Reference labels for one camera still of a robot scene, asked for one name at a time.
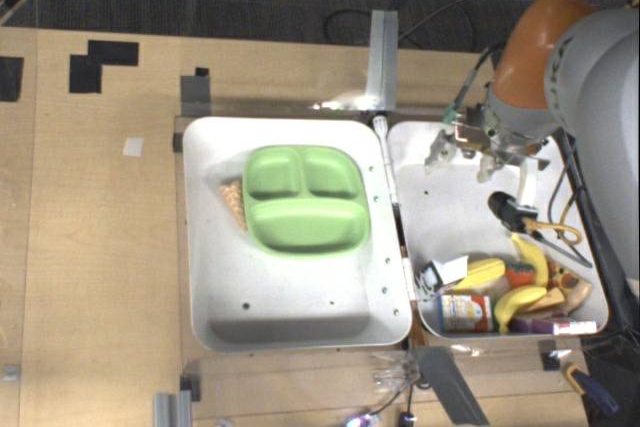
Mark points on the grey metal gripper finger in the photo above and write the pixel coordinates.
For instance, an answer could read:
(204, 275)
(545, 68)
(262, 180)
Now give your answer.
(488, 168)
(441, 149)

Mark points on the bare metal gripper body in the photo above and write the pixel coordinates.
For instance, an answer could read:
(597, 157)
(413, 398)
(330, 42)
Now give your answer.
(475, 132)

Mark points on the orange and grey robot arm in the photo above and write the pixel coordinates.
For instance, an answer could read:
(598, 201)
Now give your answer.
(595, 80)

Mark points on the white plastic tray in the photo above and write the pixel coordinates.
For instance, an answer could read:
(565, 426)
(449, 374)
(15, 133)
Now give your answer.
(280, 295)
(450, 215)

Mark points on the yellow banana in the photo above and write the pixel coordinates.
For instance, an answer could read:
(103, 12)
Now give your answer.
(515, 302)
(534, 260)

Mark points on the red strawberry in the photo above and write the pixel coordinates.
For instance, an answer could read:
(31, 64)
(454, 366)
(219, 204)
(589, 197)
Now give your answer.
(520, 275)

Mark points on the white and black carton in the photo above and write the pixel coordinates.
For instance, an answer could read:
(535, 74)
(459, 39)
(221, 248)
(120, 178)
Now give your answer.
(440, 272)

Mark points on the pizza slice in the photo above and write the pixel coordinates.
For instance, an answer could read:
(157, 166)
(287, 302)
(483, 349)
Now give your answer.
(572, 285)

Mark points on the white and red can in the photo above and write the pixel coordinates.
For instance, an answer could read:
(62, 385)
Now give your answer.
(465, 313)

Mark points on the green divided plate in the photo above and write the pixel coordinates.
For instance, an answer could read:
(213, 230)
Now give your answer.
(305, 220)

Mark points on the purple and white box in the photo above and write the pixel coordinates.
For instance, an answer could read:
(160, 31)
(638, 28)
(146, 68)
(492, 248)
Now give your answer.
(550, 326)

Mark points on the tan waffle biscuit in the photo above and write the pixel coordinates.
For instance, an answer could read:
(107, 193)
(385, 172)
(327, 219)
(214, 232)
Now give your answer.
(233, 200)

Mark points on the black cylinder on white bracket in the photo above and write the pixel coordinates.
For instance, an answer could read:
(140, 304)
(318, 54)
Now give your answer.
(507, 210)

